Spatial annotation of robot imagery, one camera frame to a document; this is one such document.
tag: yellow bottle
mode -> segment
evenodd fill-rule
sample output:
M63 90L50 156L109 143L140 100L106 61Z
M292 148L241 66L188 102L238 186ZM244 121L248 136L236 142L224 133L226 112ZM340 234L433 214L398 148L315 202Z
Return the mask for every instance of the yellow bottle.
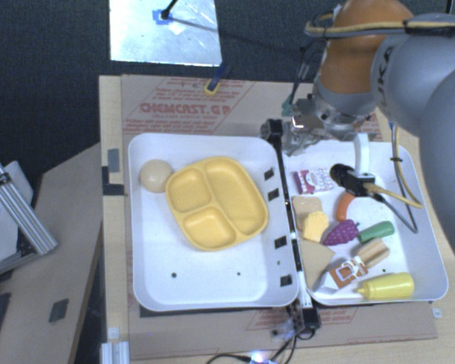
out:
M379 300L409 297L414 290L415 282L412 276L407 272L400 272L368 279L357 292L369 300Z

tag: purple package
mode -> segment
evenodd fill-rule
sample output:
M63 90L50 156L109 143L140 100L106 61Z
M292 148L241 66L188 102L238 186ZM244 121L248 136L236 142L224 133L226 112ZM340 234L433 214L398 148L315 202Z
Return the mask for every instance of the purple package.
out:
M293 179L300 194L313 194L332 190L335 187L327 168L299 170L293 173Z

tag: cardboard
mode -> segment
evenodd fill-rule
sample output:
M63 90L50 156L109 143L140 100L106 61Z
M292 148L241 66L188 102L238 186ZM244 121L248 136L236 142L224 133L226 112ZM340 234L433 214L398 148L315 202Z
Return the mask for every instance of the cardboard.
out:
M202 94L204 79L180 77L121 78L125 147L138 133L202 133L257 136L268 118L280 118L281 104L290 83L226 80L217 96ZM297 95L306 96L311 85L302 84ZM365 132L377 132L375 115ZM128 171L125 171L125 182ZM129 341L131 359L212 355L224 352L272 350L283 341L271 331L288 318L285 308L154 313L140 308L131 282L130 207L126 198ZM306 256L303 263L309 263ZM436 338L427 303L322 308L322 327L298 347L365 344Z

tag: black fabric backdrop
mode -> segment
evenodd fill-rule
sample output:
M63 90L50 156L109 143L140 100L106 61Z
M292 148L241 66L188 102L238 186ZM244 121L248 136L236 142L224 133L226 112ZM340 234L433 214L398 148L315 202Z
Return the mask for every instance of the black fabric backdrop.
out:
M215 0L230 77L291 81L306 21L344 1ZM400 1L414 14L447 2ZM108 35L108 0L0 0L0 161L18 160L32 184L99 141L99 75L215 71L110 61Z

